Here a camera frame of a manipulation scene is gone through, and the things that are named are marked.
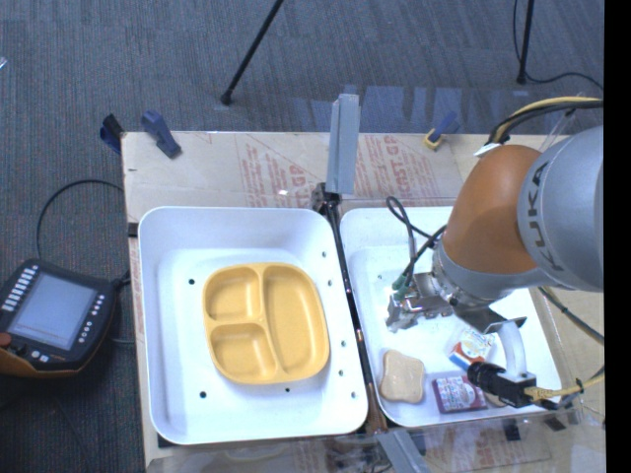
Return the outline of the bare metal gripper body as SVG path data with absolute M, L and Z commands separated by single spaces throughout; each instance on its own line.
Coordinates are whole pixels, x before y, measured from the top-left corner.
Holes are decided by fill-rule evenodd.
M 421 311 L 421 308 L 418 306 L 421 298 L 441 297 L 452 306 L 456 313 L 483 309 L 492 303 L 490 300 L 484 300 L 472 295 L 449 280 L 441 281 L 431 272 L 417 273 L 414 275 L 413 281 L 415 291 L 411 298 L 411 306 L 418 312 Z

